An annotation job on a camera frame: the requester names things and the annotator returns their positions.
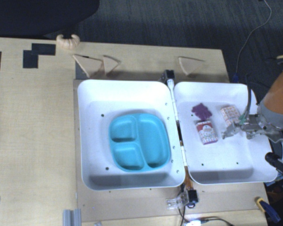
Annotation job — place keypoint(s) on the blue divided plate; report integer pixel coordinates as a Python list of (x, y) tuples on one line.
[(141, 142)]

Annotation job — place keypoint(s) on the white and orange patterned carton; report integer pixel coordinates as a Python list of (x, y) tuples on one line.
[(230, 114)]

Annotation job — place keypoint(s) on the red and white carton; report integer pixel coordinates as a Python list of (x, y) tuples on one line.
[(207, 133)]

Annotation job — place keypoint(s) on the black cylinder on white bracket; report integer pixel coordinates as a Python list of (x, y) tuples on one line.
[(277, 161)]

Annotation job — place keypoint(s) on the white plastic tray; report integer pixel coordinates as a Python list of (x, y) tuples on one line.
[(94, 149), (226, 159)]

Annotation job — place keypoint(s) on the beige toy croissant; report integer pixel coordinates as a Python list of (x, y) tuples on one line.
[(68, 43)]

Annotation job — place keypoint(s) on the purple toy grapes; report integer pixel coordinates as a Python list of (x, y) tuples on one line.
[(201, 112)]

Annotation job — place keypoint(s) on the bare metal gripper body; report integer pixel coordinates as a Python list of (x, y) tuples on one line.
[(255, 126)]

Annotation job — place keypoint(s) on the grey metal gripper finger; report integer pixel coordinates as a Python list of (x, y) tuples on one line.
[(235, 124), (228, 132)]

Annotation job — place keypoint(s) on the thin black and white rod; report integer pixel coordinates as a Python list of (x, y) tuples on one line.
[(174, 102)]

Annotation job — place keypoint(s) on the pale wooden triangle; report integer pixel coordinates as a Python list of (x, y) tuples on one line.
[(187, 66), (88, 65), (109, 63)]

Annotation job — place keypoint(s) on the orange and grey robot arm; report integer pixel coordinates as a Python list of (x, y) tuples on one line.
[(279, 91)]

